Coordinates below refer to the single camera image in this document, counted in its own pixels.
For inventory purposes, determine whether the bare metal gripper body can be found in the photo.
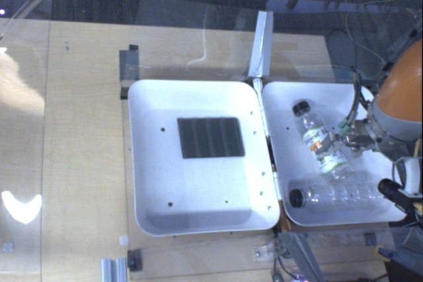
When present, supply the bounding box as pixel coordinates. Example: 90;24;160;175
342;119;381;153

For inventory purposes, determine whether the clear plastic bottle with label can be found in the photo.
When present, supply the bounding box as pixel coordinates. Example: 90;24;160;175
291;100;355;183

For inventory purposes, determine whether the white plastic tray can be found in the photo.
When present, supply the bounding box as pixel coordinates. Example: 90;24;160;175
127;79;282;238
261;81;408;227

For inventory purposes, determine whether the clear plastic bottle without label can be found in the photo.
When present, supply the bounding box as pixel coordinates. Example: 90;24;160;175
289;179;386;209

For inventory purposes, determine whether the black ribbed rectangular pad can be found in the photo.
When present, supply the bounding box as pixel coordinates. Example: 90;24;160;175
176;116;246;160

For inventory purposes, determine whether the black cylinder on white bracket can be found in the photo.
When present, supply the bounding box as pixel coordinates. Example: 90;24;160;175
377;157;423;219

